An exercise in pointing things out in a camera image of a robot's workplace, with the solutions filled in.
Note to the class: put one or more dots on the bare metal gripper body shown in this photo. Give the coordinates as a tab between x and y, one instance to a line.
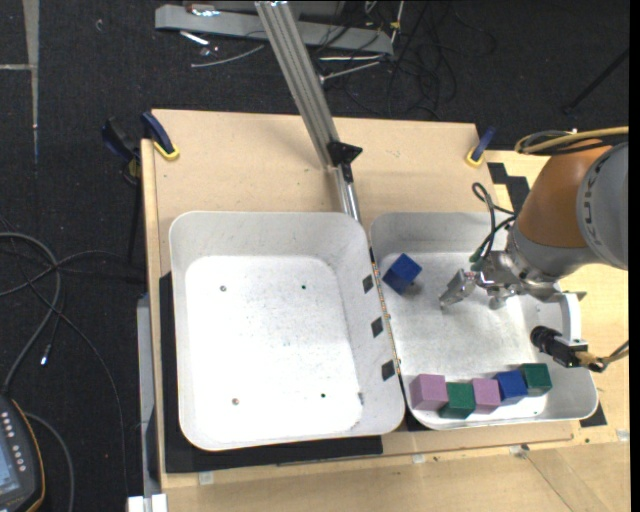
505	272

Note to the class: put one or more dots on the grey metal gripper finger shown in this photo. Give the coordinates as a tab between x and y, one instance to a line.
454	289
496	300

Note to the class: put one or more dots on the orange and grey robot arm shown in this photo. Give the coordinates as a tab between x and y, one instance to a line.
560	200

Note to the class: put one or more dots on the white plastic tray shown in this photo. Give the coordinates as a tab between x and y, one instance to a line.
270	345
450	340

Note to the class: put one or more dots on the blue cube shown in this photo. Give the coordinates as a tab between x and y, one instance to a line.
512	386
400	272

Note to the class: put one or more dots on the green cube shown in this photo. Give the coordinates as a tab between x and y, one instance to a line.
460	397
537	378

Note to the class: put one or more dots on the purple cube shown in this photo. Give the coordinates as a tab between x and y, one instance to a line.
486	395
428	391

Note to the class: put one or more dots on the pale wood board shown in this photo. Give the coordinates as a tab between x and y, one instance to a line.
250	170

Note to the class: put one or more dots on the black cylinder on white bracket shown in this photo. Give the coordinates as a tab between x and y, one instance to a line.
555	345

